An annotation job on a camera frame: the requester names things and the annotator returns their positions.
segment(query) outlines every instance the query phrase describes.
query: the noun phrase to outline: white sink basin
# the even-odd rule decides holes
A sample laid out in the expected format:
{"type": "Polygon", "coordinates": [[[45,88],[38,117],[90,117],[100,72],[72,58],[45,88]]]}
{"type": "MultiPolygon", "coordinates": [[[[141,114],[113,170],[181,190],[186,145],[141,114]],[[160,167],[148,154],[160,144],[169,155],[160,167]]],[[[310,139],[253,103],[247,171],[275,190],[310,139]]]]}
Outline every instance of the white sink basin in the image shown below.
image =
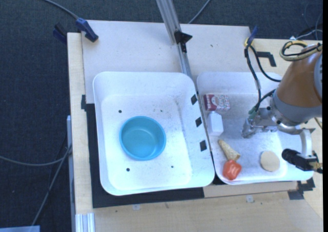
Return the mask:
{"type": "Polygon", "coordinates": [[[202,187],[215,171],[192,80],[182,73],[101,72],[93,80],[100,181],[120,196],[202,187]],[[134,116],[148,116],[163,127],[164,151],[148,161],[130,158],[119,130],[134,116]]]}
{"type": "MultiPolygon", "coordinates": [[[[274,78],[277,74],[269,73],[274,78]]],[[[257,73],[261,83],[262,94],[277,88],[278,83],[266,79],[257,73]]],[[[254,79],[249,72],[204,72],[197,78],[197,86],[201,103],[203,95],[207,93],[220,93],[227,95],[230,100],[230,110],[222,115],[224,132],[219,137],[210,136],[210,145],[213,153],[215,171],[218,177],[231,185],[262,183],[275,181],[308,180],[313,171],[302,171],[294,165],[283,160],[281,153],[284,149],[302,151],[302,141],[299,135],[289,135],[280,131],[275,133],[257,133],[251,138],[242,138],[243,124],[248,117],[248,111],[258,100],[254,79]],[[241,157],[238,163],[242,171],[234,180],[229,180],[222,175],[224,163],[227,158],[218,144],[218,139],[223,139],[232,146],[241,157]],[[280,168],[274,172],[265,171],[260,165],[260,155],[263,151],[273,151],[280,159],[280,168]]],[[[269,105],[269,98],[261,103],[262,107],[269,105]]],[[[204,117],[208,116],[204,108],[204,117]]],[[[307,150],[312,151],[311,143],[307,150]]]]}

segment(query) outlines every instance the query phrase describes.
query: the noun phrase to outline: black mat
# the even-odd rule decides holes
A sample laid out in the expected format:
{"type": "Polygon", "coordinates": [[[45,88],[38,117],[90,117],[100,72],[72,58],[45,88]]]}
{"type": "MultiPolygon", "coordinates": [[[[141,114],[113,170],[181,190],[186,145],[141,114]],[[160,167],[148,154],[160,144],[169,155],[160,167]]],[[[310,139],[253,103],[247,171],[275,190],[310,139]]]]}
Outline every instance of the black mat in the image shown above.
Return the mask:
{"type": "Polygon", "coordinates": [[[113,196],[108,194],[100,183],[97,125],[94,104],[87,104],[85,109],[87,112],[92,204],[94,208],[204,198],[204,191],[202,187],[175,189],[127,196],[113,196]]]}

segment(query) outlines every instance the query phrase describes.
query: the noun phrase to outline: metal bracket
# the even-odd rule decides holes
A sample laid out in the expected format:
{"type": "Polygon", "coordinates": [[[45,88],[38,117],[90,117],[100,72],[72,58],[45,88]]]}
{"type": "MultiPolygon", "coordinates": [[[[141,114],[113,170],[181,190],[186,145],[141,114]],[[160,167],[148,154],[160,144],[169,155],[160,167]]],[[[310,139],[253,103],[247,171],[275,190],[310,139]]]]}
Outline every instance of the metal bracket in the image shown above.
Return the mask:
{"type": "Polygon", "coordinates": [[[95,232],[94,213],[75,215],[75,232],[95,232]]]}
{"type": "Polygon", "coordinates": [[[177,44],[180,44],[183,53],[187,52],[186,42],[188,42],[192,37],[192,35],[182,33],[181,31],[176,31],[174,33],[175,41],[177,44]]]}
{"type": "MultiPolygon", "coordinates": [[[[67,116],[67,146],[71,147],[73,145],[72,139],[72,119],[71,116],[67,116]]],[[[74,167],[73,167],[73,155],[70,154],[68,157],[68,167],[69,167],[69,180],[70,180],[70,198],[71,198],[71,222],[72,222],[72,232],[75,232],[75,194],[74,194],[74,167]]]]}
{"type": "Polygon", "coordinates": [[[313,129],[302,129],[299,134],[302,142],[302,154],[305,156],[312,154],[312,138],[311,133],[313,129]]]}

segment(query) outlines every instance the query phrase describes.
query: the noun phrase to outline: blue clamp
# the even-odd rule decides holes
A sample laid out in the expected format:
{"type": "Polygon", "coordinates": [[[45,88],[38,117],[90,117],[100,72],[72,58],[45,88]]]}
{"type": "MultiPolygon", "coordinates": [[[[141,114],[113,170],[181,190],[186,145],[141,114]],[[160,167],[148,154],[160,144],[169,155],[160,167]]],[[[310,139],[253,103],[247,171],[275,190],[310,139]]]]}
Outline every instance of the blue clamp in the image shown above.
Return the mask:
{"type": "Polygon", "coordinates": [[[85,37],[91,42],[95,42],[98,40],[99,36],[94,33],[94,31],[86,20],[84,20],[83,18],[79,18],[76,20],[75,24],[79,30],[84,31],[86,33],[85,37]]]}
{"type": "Polygon", "coordinates": [[[251,43],[253,42],[254,38],[255,38],[255,35],[257,34],[257,26],[254,27],[250,37],[248,37],[247,41],[246,41],[246,45],[251,45],[251,43]]]}
{"type": "Polygon", "coordinates": [[[54,29],[52,30],[52,34],[64,45],[67,45],[67,32],[60,23],[55,25],[54,29]]]}

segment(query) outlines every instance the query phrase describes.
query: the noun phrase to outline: metal rod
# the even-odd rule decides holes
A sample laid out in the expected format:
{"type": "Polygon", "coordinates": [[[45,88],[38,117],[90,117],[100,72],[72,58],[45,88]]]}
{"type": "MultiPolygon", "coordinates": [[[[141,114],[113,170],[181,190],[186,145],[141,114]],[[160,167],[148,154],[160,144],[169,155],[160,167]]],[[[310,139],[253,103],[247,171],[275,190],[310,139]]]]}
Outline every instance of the metal rod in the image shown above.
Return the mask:
{"type": "MultiPolygon", "coordinates": [[[[168,31],[169,37],[171,39],[171,42],[173,44],[176,44],[174,33],[176,31],[181,31],[181,27],[174,8],[173,0],[156,0],[156,2],[162,15],[163,21],[165,23],[166,29],[168,31]]],[[[181,70],[183,73],[192,78],[187,54],[182,51],[180,44],[177,45],[180,57],[181,70]]]]}

